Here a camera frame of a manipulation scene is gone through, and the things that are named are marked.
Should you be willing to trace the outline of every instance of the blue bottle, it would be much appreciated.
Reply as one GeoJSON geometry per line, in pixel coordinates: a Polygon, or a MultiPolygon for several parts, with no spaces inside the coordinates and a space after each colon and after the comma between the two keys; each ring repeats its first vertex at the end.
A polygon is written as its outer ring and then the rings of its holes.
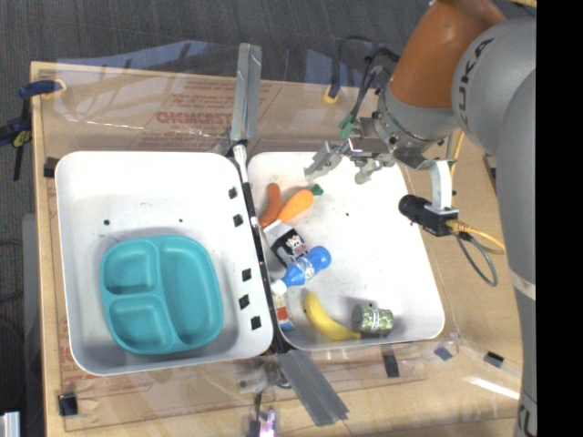
{"type": "Polygon", "coordinates": [[[285,275],[271,284],[271,291],[281,295],[289,287],[303,285],[320,270],[326,269],[332,262],[332,256],[324,246],[316,246],[290,264],[285,275]]]}

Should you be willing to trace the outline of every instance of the orange carrot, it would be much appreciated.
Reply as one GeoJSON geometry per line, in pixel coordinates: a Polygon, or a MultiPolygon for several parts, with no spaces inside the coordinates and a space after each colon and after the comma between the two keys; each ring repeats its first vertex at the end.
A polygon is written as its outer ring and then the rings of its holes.
{"type": "Polygon", "coordinates": [[[275,183],[267,185],[267,207],[259,219],[259,225],[262,229],[275,221],[281,208],[281,190],[275,183]]]}
{"type": "Polygon", "coordinates": [[[302,213],[305,209],[311,206],[312,203],[313,193],[309,189],[301,189],[285,203],[277,216],[277,220],[287,222],[302,213]]]}

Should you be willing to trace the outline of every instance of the clear plastic sheet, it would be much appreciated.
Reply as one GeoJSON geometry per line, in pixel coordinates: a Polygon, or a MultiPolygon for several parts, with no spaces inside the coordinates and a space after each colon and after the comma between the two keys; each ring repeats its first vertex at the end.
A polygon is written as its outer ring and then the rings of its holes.
{"type": "MultiPolygon", "coordinates": [[[[37,171],[49,159],[59,160],[76,150],[224,154],[238,49],[187,41],[110,59],[33,64],[33,80],[58,80],[66,87],[35,103],[36,125],[42,130],[36,140],[36,159],[41,161],[37,171]]],[[[294,52],[290,48],[286,53],[294,52]]],[[[333,71],[333,60],[311,50],[294,56],[307,66],[303,79],[261,81],[259,136],[249,144],[250,155],[264,150],[315,152],[325,139],[337,139],[338,123],[353,107],[357,89],[351,86],[342,88],[336,103],[323,101],[327,86],[322,81],[333,71]]],[[[343,84],[358,85],[358,69],[341,68],[343,84]]],[[[375,102],[371,91],[361,114],[370,116],[375,102]]],[[[445,153],[439,147],[432,152],[445,153]]],[[[428,176],[402,171],[407,187],[430,195],[428,176]]],[[[465,217],[499,232],[496,196],[481,156],[471,146],[460,157],[457,179],[456,205],[465,217]],[[464,192],[470,183],[480,189],[477,194],[464,192]]],[[[191,423],[167,418],[197,416],[204,421],[209,416],[216,421],[210,434],[246,435],[258,394],[261,413],[274,410],[278,432],[285,435],[429,430],[516,417],[521,345],[506,260],[496,259],[501,282],[492,289],[469,267],[455,241],[427,234],[423,239],[445,312],[442,333],[406,344],[311,353],[350,410],[347,421],[315,426],[285,378],[273,373],[270,354],[246,361],[92,376],[78,367],[68,344],[55,181],[36,180],[46,192],[50,217],[57,319],[51,328],[58,337],[61,392],[77,402],[77,413],[62,417],[68,432],[154,422],[162,433],[191,435],[191,423]]],[[[123,432],[124,427],[116,429],[123,432]]]]}

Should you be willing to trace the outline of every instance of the wooden table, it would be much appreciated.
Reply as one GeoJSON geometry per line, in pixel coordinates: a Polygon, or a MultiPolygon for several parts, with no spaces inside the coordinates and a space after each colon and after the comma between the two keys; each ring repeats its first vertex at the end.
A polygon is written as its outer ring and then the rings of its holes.
{"type": "MultiPolygon", "coordinates": [[[[129,393],[126,395],[105,393],[97,397],[96,384],[104,382],[91,382],[92,379],[75,366],[66,348],[55,187],[54,180],[45,177],[44,168],[49,158],[60,158],[66,152],[78,149],[103,150],[107,149],[108,144],[121,149],[136,144],[167,147],[168,142],[155,142],[156,137],[159,137],[158,131],[150,131],[148,135],[146,128],[133,127],[144,125],[142,117],[147,117],[148,112],[139,110],[139,118],[135,123],[131,120],[116,125],[110,114],[111,108],[115,110],[115,102],[108,100],[108,112],[95,107],[96,102],[103,100],[104,94],[99,92],[100,88],[110,92],[110,84],[116,82],[123,87],[131,87],[140,76],[144,81],[150,82],[155,78],[166,84],[177,79],[180,82],[192,79],[189,75],[116,71],[99,67],[43,63],[32,65],[31,80],[52,77],[65,79],[67,83],[67,91],[62,97],[33,99],[46,435],[61,436],[71,432],[74,432],[73,435],[92,437],[246,435],[253,414],[252,396],[233,395],[232,390],[236,390],[236,387],[230,380],[234,377],[230,365],[224,366],[223,376],[217,367],[204,370],[200,377],[210,373],[214,379],[206,382],[200,382],[199,379],[197,383],[202,385],[196,389],[198,394],[212,394],[217,387],[224,385],[227,396],[229,393],[232,395],[230,401],[223,406],[215,402],[206,409],[205,406],[190,409],[177,407],[164,413],[160,411],[159,403],[154,404],[153,396],[140,393],[136,380],[128,382],[129,393]],[[87,110],[91,108],[96,112],[93,117],[96,121],[90,121],[87,115],[87,110]],[[93,394],[89,393],[90,399],[79,400],[78,415],[63,417],[59,414],[59,395],[73,390],[83,396],[83,393],[87,395],[89,389],[93,394]],[[151,412],[143,412],[140,415],[142,418],[138,420],[126,415],[128,410],[139,407],[142,411],[151,412]]],[[[338,104],[328,106],[321,98],[325,86],[262,82],[261,88],[264,95],[260,115],[261,139],[251,148],[252,154],[262,150],[316,150],[324,138],[335,134],[331,133],[329,125],[337,124],[336,118],[345,115],[354,99],[354,92],[347,89],[338,104]],[[310,117],[317,118],[311,128],[304,125],[306,112],[311,112],[310,117]]],[[[116,93],[121,96],[122,92],[123,89],[116,87],[116,93]]],[[[155,102],[155,97],[152,100],[153,95],[151,92],[149,94],[149,101],[155,102]]],[[[164,101],[159,100],[158,109],[164,101]]],[[[373,109],[373,100],[371,97],[366,98],[363,115],[373,109]]],[[[440,148],[431,151],[435,155],[444,153],[440,148]]],[[[408,186],[416,194],[431,196],[429,177],[425,173],[404,168],[404,175],[408,186]]],[[[460,219],[501,239],[496,193],[486,172],[482,152],[469,141],[462,147],[455,175],[455,189],[455,206],[460,209],[460,219]]],[[[436,341],[453,339],[458,342],[459,351],[454,361],[436,363],[435,357],[429,361],[424,355],[427,348],[434,347],[432,342],[395,345],[394,355],[400,361],[404,374],[401,380],[391,381],[384,373],[382,348],[358,349],[342,354],[334,351],[314,354],[314,361],[322,365],[322,370],[350,410],[349,419],[332,426],[316,427],[292,392],[277,391],[266,398],[268,402],[265,406],[269,403],[276,410],[282,435],[511,435],[516,420],[516,397],[484,388],[484,384],[498,381],[506,384],[510,391],[519,390],[522,347],[506,260],[503,257],[495,258],[500,282],[493,289],[476,275],[454,239],[437,239],[425,232],[423,238],[446,314],[444,333],[436,341]],[[499,370],[481,361],[488,351],[505,359],[505,369],[499,370]]],[[[182,373],[196,376],[197,371],[201,370],[193,368],[182,373]]],[[[183,388],[162,387],[162,382],[169,377],[177,383],[177,387],[180,386],[181,378],[176,374],[176,371],[169,371],[166,375],[161,372],[154,378],[154,382],[161,391],[184,392],[183,388]]],[[[170,395],[166,398],[158,396],[156,399],[177,399],[176,393],[170,395]]]]}

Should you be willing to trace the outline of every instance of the wooden surface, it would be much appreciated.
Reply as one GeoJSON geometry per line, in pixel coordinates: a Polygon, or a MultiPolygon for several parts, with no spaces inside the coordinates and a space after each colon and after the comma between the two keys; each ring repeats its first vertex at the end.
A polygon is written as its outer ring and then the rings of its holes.
{"type": "MultiPolygon", "coordinates": [[[[38,71],[33,70],[33,80],[37,73],[38,71]]],[[[70,435],[69,431],[72,429],[76,429],[74,435],[84,436],[246,435],[249,418],[252,416],[251,406],[104,427],[99,427],[98,422],[92,422],[87,416],[63,418],[59,415],[57,396],[63,392],[61,360],[65,352],[59,346],[56,300],[63,297],[62,280],[59,279],[62,275],[54,257],[58,248],[51,231],[51,225],[55,225],[55,222],[51,222],[49,211],[51,187],[43,176],[46,162],[45,137],[51,137],[52,125],[43,121],[38,97],[33,99],[33,109],[46,435],[70,435]]],[[[260,142],[256,150],[274,150],[281,144],[269,139],[269,129],[262,130],[261,134],[267,139],[260,142]]],[[[445,153],[443,150],[433,152],[445,153]]],[[[430,197],[429,177],[426,174],[405,169],[404,175],[412,191],[420,196],[430,197]]],[[[496,194],[486,172],[481,151],[469,141],[462,147],[454,188],[457,191],[455,206],[460,209],[460,219],[501,239],[496,194]]],[[[422,367],[423,371],[414,376],[415,380],[374,386],[374,376],[367,375],[373,366],[366,353],[363,353],[366,367],[359,369],[359,366],[354,369],[362,371],[362,377],[355,379],[356,372],[353,372],[350,386],[340,392],[350,410],[349,419],[333,426],[318,428],[313,425],[299,400],[287,397],[272,404],[278,413],[279,432],[282,435],[511,435],[517,401],[486,391],[472,382],[476,375],[492,381],[502,378],[507,381],[510,389],[518,390],[516,375],[522,362],[522,350],[514,292],[507,275],[506,261],[502,257],[495,259],[500,283],[492,289],[477,277],[452,238],[436,239],[424,234],[424,242],[444,303],[446,330],[442,339],[447,339],[447,335],[452,333],[461,339],[463,346],[455,362],[445,362],[445,366],[439,366],[419,361],[419,357],[416,357],[410,362],[415,367],[422,367]],[[479,355],[484,351],[493,351],[504,357],[506,363],[512,365],[510,373],[501,376],[499,371],[490,370],[494,368],[488,369],[489,366],[478,364],[479,355]],[[355,383],[361,383],[363,387],[358,389],[354,386],[355,383]]],[[[358,354],[360,353],[352,354],[352,365],[354,356],[358,354]]],[[[402,364],[407,365],[407,361],[408,359],[404,359],[402,364]]],[[[338,387],[337,390],[343,390],[340,381],[338,387]]],[[[103,406],[100,403],[96,401],[96,406],[103,406]]]]}

